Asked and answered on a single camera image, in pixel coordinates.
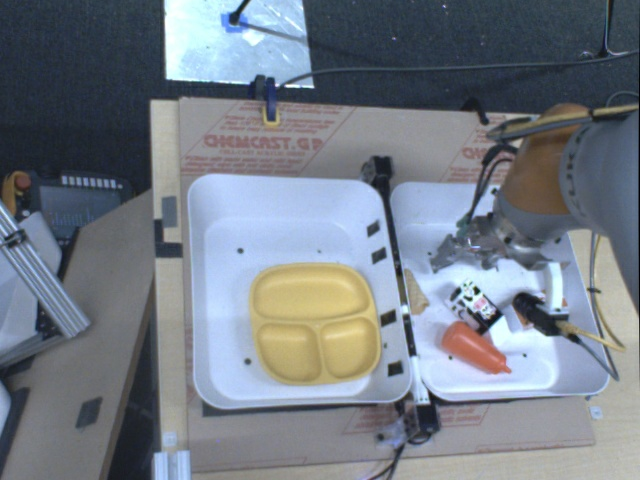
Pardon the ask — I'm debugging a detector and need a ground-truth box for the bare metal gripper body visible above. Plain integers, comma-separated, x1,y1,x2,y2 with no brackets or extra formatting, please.
465,214,552,272

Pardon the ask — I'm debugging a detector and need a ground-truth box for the black and white cow-print carton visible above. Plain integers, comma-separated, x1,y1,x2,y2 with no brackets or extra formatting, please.
443,277,522,350

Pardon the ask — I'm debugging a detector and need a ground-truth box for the thin black and white rod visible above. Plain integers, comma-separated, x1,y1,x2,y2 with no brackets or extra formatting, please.
377,175,427,405

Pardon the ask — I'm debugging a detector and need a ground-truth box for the orange squeeze bottle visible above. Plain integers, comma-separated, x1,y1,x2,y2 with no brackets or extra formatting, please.
440,320,513,376

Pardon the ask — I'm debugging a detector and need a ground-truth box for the white plastic tray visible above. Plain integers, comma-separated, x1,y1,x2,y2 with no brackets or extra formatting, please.
186,172,414,411
389,181,613,403

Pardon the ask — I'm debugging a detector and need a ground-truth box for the yellow divided plate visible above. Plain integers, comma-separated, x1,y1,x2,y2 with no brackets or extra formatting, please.
248,261,383,385

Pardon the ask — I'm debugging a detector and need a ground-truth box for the brown cardboard board, red print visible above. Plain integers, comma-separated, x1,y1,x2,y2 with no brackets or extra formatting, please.
178,96,597,473

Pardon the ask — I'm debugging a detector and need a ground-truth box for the black block with thin wires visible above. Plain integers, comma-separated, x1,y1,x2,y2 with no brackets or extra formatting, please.
360,154,394,187
401,400,442,437

